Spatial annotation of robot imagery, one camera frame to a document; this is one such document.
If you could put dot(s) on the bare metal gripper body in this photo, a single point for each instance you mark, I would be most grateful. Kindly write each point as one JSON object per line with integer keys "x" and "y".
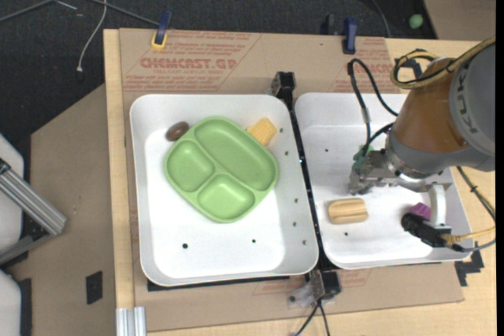
{"x": 376, "y": 173}

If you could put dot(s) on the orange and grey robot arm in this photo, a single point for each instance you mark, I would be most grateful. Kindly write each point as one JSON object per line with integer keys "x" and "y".
{"x": 441, "y": 122}

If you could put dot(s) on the tan bread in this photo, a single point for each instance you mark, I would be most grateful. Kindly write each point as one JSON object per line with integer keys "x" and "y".
{"x": 347, "y": 211}

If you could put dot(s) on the white plastic tray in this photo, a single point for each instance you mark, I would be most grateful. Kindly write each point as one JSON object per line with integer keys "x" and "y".
{"x": 334, "y": 137}
{"x": 220, "y": 248}

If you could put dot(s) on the purple grapes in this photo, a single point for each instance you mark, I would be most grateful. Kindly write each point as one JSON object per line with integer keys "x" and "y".
{"x": 420, "y": 210}

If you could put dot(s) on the thin black rod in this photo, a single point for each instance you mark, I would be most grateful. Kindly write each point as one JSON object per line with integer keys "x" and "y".
{"x": 306, "y": 177}

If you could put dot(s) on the green divided plate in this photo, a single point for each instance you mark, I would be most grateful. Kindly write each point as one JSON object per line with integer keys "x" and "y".
{"x": 220, "y": 169}

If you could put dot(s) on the green ball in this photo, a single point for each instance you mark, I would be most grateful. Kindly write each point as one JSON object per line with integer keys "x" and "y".
{"x": 415, "y": 21}

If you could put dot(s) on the brown cardboard board, red print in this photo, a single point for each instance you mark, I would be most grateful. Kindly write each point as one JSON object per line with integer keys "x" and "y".
{"x": 244, "y": 55}

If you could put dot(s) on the brown doughnut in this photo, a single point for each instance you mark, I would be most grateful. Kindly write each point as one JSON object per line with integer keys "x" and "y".
{"x": 177, "y": 131}

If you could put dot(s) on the black cylinder on white bracket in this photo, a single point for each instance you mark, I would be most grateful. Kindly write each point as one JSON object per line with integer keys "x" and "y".
{"x": 431, "y": 234}

